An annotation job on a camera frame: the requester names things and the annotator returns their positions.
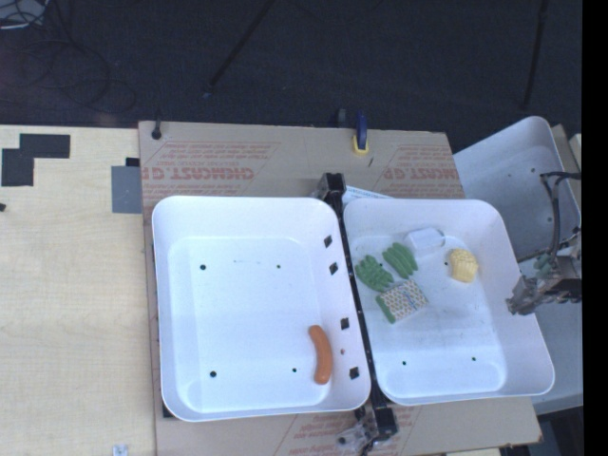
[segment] brown sausage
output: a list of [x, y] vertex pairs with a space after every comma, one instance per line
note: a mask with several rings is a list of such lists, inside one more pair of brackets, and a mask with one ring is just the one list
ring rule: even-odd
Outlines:
[[332, 375], [333, 357], [332, 346], [327, 335], [319, 325], [315, 324], [308, 329], [308, 334], [314, 343], [316, 350], [316, 370], [314, 381], [319, 385], [325, 385], [330, 381]]

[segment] blue clamp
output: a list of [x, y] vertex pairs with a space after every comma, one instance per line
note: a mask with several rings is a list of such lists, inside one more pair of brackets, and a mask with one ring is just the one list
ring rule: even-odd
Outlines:
[[368, 120], [361, 110], [357, 111], [356, 122], [357, 133], [352, 137], [352, 148], [357, 155], [365, 155], [370, 152], [368, 143]]

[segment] cardboard sheet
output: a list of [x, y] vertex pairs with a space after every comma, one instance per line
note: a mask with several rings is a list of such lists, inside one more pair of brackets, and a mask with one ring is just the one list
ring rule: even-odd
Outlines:
[[[197, 424], [163, 416], [151, 213], [159, 200], [173, 195], [310, 196], [326, 172], [344, 174], [348, 186], [396, 198], [462, 198], [447, 136], [369, 130], [370, 152], [358, 156], [350, 129], [163, 122], [155, 140], [154, 126], [141, 122], [139, 132], [158, 454], [354, 454], [335, 441], [338, 432], [355, 423], [352, 412]], [[527, 444], [541, 437], [529, 398], [395, 406], [394, 412], [400, 430], [373, 454], [433, 454]]]

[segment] yellow object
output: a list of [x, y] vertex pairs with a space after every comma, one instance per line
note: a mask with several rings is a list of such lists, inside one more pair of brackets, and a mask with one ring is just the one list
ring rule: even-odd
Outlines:
[[365, 148], [359, 148], [359, 145], [357, 143], [357, 136], [353, 135], [352, 136], [352, 149], [354, 150], [354, 153], [358, 156], [364, 156], [366, 155], [368, 152], [370, 152], [370, 141], [365, 141]]
[[455, 248], [449, 253], [452, 265], [452, 277], [461, 282], [472, 282], [479, 269], [477, 258], [468, 250]]

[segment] white object in tray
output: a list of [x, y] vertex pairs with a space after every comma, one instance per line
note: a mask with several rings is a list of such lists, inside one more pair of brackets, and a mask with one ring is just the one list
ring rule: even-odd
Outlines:
[[[476, 199], [357, 199], [344, 221], [352, 263], [382, 252], [404, 234], [436, 228], [446, 242], [416, 258], [413, 279], [423, 310], [390, 324], [377, 292], [357, 279], [380, 389], [401, 405], [547, 393], [554, 369], [536, 316], [513, 315], [505, 300], [520, 276], [503, 219]], [[447, 256], [470, 251], [475, 279], [451, 278]], [[395, 280], [399, 275], [383, 262]]]
[[[158, 203], [152, 228], [161, 392], [176, 417], [197, 422], [365, 403], [370, 374], [329, 205], [175, 196]], [[326, 385], [314, 381], [312, 325], [332, 347]]]

